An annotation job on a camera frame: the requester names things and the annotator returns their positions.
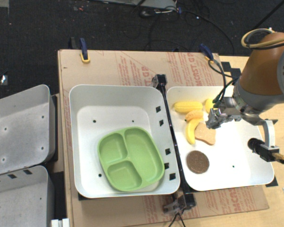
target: gray tray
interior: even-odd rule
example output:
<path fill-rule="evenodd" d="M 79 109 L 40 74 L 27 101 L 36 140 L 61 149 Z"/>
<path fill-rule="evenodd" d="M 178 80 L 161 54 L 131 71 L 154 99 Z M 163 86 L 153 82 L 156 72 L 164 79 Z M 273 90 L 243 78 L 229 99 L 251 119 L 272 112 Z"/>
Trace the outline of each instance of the gray tray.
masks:
<path fill-rule="evenodd" d="M 55 151 L 55 110 L 48 86 L 0 99 L 0 174 L 48 161 Z"/>
<path fill-rule="evenodd" d="M 0 226 L 49 227 L 53 218 L 54 188 L 43 166 L 0 175 Z"/>

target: black floor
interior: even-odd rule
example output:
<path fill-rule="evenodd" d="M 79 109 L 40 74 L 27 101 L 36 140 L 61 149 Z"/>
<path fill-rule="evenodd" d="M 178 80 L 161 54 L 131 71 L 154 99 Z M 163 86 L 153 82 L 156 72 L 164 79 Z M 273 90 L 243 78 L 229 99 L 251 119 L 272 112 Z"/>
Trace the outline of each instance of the black floor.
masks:
<path fill-rule="evenodd" d="M 176 12 L 139 16 L 143 7 L 88 0 L 9 0 L 0 8 L 0 98 L 40 84 L 58 88 L 57 51 L 83 37 L 90 50 L 197 52 L 249 56 L 242 36 L 284 32 L 284 0 L 178 0 Z"/>

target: blue and yellow clamp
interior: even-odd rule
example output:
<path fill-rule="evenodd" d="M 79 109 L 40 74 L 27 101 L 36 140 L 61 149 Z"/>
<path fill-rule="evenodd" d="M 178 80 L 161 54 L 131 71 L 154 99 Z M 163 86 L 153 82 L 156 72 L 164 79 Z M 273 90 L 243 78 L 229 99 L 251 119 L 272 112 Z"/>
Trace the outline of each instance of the blue and yellow clamp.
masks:
<path fill-rule="evenodd" d="M 87 46 L 86 46 L 85 39 L 83 39 L 83 38 L 80 38 L 80 48 L 82 50 L 82 52 L 80 54 L 81 60 L 83 61 L 83 63 L 89 63 L 90 58 L 89 58 L 89 54 L 87 52 Z"/>

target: brown round patty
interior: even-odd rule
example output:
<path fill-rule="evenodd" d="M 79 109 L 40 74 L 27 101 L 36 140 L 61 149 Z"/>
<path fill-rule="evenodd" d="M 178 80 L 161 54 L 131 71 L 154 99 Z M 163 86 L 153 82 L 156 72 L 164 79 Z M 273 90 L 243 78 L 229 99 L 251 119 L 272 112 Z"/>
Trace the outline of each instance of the brown round patty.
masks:
<path fill-rule="evenodd" d="M 198 150 L 191 151 L 186 158 L 189 170 L 196 174 L 204 173 L 209 168 L 207 156 Z"/>

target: brown cookie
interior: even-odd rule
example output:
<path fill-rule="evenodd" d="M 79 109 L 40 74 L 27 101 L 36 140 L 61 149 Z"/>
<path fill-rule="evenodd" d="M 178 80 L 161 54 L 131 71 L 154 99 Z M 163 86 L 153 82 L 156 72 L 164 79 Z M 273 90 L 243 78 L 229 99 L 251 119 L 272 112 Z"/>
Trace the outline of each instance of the brown cookie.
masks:
<path fill-rule="evenodd" d="M 198 150 L 191 151 L 186 157 L 186 162 L 189 170 L 196 174 L 204 173 L 209 168 L 207 156 Z"/>
<path fill-rule="evenodd" d="M 216 130 L 208 129 L 205 123 L 199 123 L 195 128 L 195 139 L 212 146 L 216 142 Z"/>

